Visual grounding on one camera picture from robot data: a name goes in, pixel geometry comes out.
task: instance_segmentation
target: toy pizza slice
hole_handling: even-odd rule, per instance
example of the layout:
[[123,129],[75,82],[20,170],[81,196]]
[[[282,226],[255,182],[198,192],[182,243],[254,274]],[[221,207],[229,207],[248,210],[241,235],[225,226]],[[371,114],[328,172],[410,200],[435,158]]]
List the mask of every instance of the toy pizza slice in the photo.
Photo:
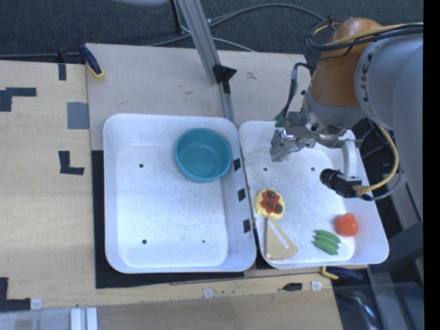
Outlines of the toy pizza slice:
[[284,213],[285,202],[275,190],[268,188],[259,190],[254,203],[256,212],[264,217],[280,219]]
[[277,224],[284,213],[285,202],[275,190],[258,191],[254,205],[256,211],[266,218],[265,258],[269,260],[286,259],[298,253],[298,248]]

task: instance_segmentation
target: wooden board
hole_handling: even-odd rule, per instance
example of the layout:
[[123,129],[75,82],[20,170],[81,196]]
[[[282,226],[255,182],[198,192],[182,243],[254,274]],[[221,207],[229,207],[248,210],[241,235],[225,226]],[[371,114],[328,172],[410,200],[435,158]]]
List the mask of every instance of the wooden board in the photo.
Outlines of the wooden board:
[[[0,61],[0,90],[35,87],[36,97],[13,97],[12,111],[0,112],[0,276],[9,278],[8,298],[41,298],[44,308],[121,305],[276,293],[286,283],[321,281],[316,273],[288,275],[250,270],[244,279],[95,289],[90,133],[67,128],[67,103],[88,103],[83,65]],[[59,151],[83,175],[60,173]],[[335,309],[334,300],[329,303]]]
[[[218,85],[208,82],[195,49],[89,44],[105,77],[87,76],[91,149],[102,150],[102,128],[116,113],[218,116],[223,107]],[[237,70],[230,80],[235,124],[272,120],[285,106],[290,74],[303,55],[219,51],[223,65]],[[299,110],[310,75],[298,68]]]
[[98,326],[106,330],[342,330],[330,289],[100,307]]

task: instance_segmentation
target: black mat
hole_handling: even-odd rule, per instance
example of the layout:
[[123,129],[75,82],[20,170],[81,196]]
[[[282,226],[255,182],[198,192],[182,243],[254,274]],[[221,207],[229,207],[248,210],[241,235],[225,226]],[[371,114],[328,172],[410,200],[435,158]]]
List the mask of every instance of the black mat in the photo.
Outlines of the black mat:
[[201,281],[243,277],[243,272],[123,274],[110,266],[105,256],[104,152],[92,151],[93,224],[95,232],[96,288],[134,287],[157,283]]

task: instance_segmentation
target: teal bowl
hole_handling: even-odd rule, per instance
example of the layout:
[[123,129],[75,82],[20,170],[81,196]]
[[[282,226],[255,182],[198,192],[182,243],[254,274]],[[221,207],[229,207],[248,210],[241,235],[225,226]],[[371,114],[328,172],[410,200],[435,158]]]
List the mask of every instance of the teal bowl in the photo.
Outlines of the teal bowl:
[[210,129],[191,129],[179,137],[174,148],[180,171],[194,182],[211,182],[223,177],[232,163],[232,151],[225,138]]

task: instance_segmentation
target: yellow cable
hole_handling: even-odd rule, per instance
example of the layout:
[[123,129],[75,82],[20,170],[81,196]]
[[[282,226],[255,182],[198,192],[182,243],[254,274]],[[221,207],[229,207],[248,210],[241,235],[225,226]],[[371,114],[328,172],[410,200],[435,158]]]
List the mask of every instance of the yellow cable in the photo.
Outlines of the yellow cable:
[[[342,22],[337,22],[337,23],[332,23],[331,25],[337,25],[337,24],[341,24],[341,23],[342,23]],[[346,42],[349,42],[349,41],[353,41],[353,40],[355,40],[355,39],[365,38],[365,37],[367,37],[367,36],[372,36],[372,35],[377,34],[377,33],[386,32],[386,31],[388,31],[388,30],[392,30],[392,29],[394,29],[394,28],[403,27],[403,26],[405,26],[405,25],[409,25],[409,24],[408,24],[408,23],[402,23],[402,24],[399,24],[399,25],[385,25],[385,26],[382,26],[382,27],[375,28],[375,29],[373,29],[373,30],[365,30],[365,31],[363,31],[363,32],[359,32],[359,33],[356,33],[356,34],[352,34],[352,35],[350,35],[350,36],[346,36],[346,37],[341,38],[341,39],[338,39],[338,40],[336,40],[336,41],[332,41],[332,42],[330,42],[330,43],[327,43],[326,45],[336,45],[336,44],[346,43]],[[423,22],[418,22],[418,23],[411,23],[411,25],[420,25],[420,26],[423,26],[424,24],[423,24]],[[325,26],[322,26],[322,27],[318,28],[318,29],[313,33],[313,35],[314,35],[314,34],[317,34],[319,31],[321,31],[321,30],[323,30],[323,29],[325,29],[325,28],[327,28],[327,27],[329,27],[329,26],[328,26],[328,25],[325,25]]]
[[321,275],[331,280],[339,280],[338,275],[331,274],[327,271],[327,267],[321,267]]
[[378,126],[379,130],[382,132],[382,134],[384,135],[386,141],[390,144],[391,149],[393,151],[393,155],[394,155],[394,165],[393,168],[391,169],[390,174],[385,177],[381,182],[379,182],[378,184],[373,184],[371,186],[361,186],[361,185],[355,185],[353,186],[353,189],[356,191],[356,194],[361,196],[364,193],[367,192],[371,192],[372,190],[375,190],[379,187],[382,187],[384,184],[387,184],[395,175],[395,173],[397,172],[397,168],[399,167],[399,154],[397,152],[397,148],[394,145],[393,140],[391,139],[390,135],[388,134],[388,132],[386,132],[386,130],[382,127],[382,126]]
[[366,30],[366,31],[363,31],[363,32],[352,34],[350,36],[346,36],[346,37],[338,39],[336,41],[332,41],[332,42],[328,43],[327,45],[335,45],[335,44],[346,43],[347,41],[353,41],[355,39],[365,38],[367,36],[372,36],[372,35],[377,34],[377,33],[386,32],[387,30],[392,30],[394,28],[403,27],[405,25],[408,25],[408,24],[405,23],[405,24],[400,24],[400,25],[386,25],[386,26],[375,28],[373,30]]

